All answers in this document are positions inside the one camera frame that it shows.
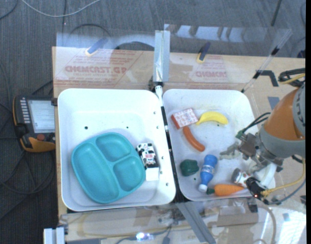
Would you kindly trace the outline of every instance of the multimeter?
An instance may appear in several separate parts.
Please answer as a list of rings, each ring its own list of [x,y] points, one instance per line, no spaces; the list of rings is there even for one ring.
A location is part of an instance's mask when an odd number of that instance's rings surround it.
[[[55,116],[50,96],[18,95],[13,99],[15,134],[33,153],[55,149]]]

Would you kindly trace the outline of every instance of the white plastic tray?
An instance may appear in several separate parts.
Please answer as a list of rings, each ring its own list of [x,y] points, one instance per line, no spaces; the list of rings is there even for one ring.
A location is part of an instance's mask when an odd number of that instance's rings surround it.
[[[239,130],[254,121],[255,118],[248,98],[236,90],[170,89],[164,93],[163,101],[181,192],[192,201],[222,199],[222,197],[217,197],[214,194],[207,195],[198,191],[198,185],[201,182],[200,171],[194,175],[183,176],[179,165],[185,159],[197,160],[201,170],[204,157],[207,154],[215,155],[218,158],[218,163],[209,187],[216,184],[231,184],[231,175],[235,168],[247,170],[252,161],[242,159],[242,155],[238,151],[235,152],[236,158],[231,160],[219,160],[219,153],[227,150],[227,147],[237,140],[235,135]],[[182,128],[178,130],[170,118],[172,114],[188,108],[193,108],[198,118],[206,111],[218,111],[228,118],[229,123],[227,125],[218,126],[218,123],[213,121],[204,122],[200,125],[190,125],[195,138],[205,145],[204,152],[192,148],[187,142]],[[255,126],[247,132],[255,133],[257,130]],[[245,189],[224,198],[248,196],[251,195]]]
[[[147,90],[64,90],[58,97],[61,194],[74,211],[162,205],[171,202],[176,188],[171,168],[159,100]],[[108,204],[91,200],[79,184],[71,165],[73,149],[93,136],[117,132],[136,147],[150,142],[160,163],[159,180],[145,181],[133,193]]]

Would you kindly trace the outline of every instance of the brown sausage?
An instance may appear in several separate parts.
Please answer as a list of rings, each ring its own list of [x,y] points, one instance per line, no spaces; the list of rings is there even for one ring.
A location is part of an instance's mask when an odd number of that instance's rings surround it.
[[[191,144],[193,148],[198,150],[199,152],[203,152],[205,150],[205,146],[202,145],[199,141],[195,139],[195,137],[192,135],[191,129],[189,127],[183,127],[182,129],[187,141]]]

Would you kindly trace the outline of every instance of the toy banana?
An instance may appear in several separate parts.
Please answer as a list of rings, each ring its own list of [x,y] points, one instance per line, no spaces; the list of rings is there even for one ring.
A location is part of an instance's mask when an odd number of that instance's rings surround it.
[[[221,124],[226,125],[228,123],[228,119],[223,114],[216,111],[207,111],[203,113],[200,119],[196,122],[197,125],[206,121],[216,121]]]

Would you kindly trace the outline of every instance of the dark green toy vegetable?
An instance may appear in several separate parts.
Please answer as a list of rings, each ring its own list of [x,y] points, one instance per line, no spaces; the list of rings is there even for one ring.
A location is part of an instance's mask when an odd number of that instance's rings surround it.
[[[196,160],[185,159],[180,163],[180,169],[183,176],[190,176],[198,172],[199,167]]]

